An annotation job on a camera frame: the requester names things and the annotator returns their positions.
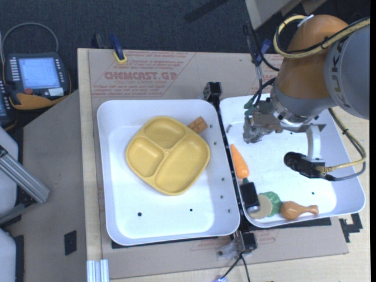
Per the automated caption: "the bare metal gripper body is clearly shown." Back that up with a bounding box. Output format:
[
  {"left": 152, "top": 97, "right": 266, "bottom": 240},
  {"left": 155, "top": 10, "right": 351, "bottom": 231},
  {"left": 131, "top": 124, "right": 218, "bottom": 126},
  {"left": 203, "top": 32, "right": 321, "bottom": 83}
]
[{"left": 243, "top": 99, "right": 320, "bottom": 134}]

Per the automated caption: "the orange carrot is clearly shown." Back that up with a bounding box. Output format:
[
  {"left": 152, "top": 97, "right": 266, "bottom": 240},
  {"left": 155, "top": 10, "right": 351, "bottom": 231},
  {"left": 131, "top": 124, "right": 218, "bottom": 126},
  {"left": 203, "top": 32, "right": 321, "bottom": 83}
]
[{"left": 230, "top": 144, "right": 250, "bottom": 185}]

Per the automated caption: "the white plastic tray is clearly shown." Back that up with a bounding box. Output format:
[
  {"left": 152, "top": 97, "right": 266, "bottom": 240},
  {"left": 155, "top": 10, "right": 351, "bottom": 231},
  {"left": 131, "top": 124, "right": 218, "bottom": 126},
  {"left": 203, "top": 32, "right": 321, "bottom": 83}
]
[
  {"left": 219, "top": 93, "right": 367, "bottom": 229},
  {"left": 96, "top": 99, "right": 241, "bottom": 247}
]

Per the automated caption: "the brown biscuit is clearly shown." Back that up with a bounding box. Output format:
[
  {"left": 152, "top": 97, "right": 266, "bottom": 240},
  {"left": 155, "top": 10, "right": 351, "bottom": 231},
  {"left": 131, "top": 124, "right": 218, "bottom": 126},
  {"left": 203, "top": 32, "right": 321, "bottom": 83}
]
[{"left": 187, "top": 116, "right": 209, "bottom": 135}]

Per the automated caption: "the black can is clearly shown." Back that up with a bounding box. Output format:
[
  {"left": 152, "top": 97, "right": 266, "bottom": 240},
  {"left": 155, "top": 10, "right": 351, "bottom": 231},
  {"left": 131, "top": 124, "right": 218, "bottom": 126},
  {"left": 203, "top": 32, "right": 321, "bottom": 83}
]
[{"left": 240, "top": 182, "right": 261, "bottom": 214}]

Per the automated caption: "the beige round biscuit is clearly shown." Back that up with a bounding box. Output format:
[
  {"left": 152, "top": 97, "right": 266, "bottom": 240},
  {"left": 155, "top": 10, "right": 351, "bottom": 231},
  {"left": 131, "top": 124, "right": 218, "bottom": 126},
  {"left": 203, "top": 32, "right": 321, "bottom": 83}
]
[{"left": 248, "top": 194, "right": 274, "bottom": 220}]

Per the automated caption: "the yellow divided plate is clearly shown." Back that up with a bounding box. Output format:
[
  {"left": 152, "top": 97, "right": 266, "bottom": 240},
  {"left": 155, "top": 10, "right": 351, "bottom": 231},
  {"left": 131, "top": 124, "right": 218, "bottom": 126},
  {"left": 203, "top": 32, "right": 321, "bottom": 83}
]
[{"left": 125, "top": 115, "right": 212, "bottom": 196}]

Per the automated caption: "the brown chicken drumstick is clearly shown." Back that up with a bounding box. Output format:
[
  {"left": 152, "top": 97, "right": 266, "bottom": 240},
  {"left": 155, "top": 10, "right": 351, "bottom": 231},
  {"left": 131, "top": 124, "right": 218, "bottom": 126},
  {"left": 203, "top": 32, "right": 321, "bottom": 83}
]
[{"left": 280, "top": 200, "right": 320, "bottom": 220}]

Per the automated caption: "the brown cardboard board, red print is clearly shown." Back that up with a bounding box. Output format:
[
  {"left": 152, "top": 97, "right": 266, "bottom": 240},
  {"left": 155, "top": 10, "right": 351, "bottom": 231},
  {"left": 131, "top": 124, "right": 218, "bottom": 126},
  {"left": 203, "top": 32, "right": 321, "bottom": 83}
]
[{"left": 88, "top": 49, "right": 350, "bottom": 280}]

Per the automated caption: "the black cylinder on white bracket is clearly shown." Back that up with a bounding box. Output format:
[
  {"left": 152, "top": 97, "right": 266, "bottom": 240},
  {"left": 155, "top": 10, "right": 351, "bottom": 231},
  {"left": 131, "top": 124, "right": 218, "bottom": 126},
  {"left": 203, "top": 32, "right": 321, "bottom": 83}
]
[{"left": 283, "top": 123, "right": 327, "bottom": 179}]

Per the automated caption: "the black block with thin wires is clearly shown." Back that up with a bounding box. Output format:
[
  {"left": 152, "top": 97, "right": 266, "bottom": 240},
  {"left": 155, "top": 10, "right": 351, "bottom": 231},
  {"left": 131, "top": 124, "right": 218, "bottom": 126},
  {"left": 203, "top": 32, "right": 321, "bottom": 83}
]
[
  {"left": 231, "top": 231, "right": 259, "bottom": 254},
  {"left": 202, "top": 81, "right": 222, "bottom": 102}
]

